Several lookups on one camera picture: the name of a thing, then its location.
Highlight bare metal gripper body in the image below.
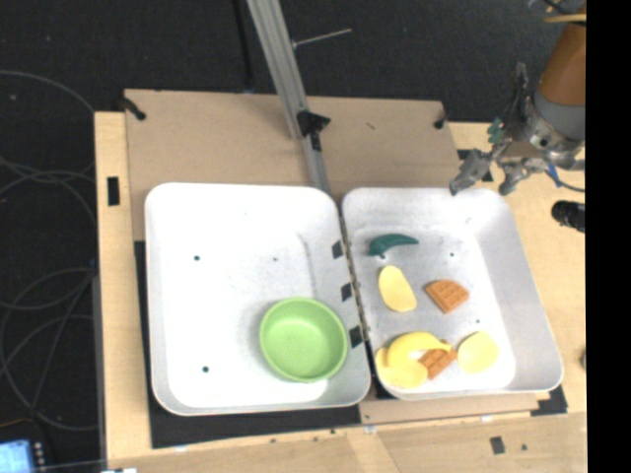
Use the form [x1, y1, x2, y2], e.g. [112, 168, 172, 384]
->
[494, 111, 587, 172]

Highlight white plastic tray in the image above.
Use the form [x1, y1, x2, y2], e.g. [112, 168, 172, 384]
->
[143, 181, 373, 417]
[340, 186, 565, 402]

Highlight thin black and white rod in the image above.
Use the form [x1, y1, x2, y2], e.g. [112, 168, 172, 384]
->
[337, 203, 374, 352]

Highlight yellow banana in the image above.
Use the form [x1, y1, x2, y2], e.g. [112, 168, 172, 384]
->
[386, 331, 455, 367]

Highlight green bowl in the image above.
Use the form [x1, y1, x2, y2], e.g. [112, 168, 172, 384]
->
[258, 297, 350, 384]

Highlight dark green chili pepper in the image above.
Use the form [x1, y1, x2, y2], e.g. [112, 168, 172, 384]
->
[366, 233, 421, 259]

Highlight orange biscuit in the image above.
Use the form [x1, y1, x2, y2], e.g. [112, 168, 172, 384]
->
[417, 339, 459, 381]
[424, 278, 471, 315]

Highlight brown cardboard board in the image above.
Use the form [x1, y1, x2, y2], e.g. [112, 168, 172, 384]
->
[122, 89, 542, 426]

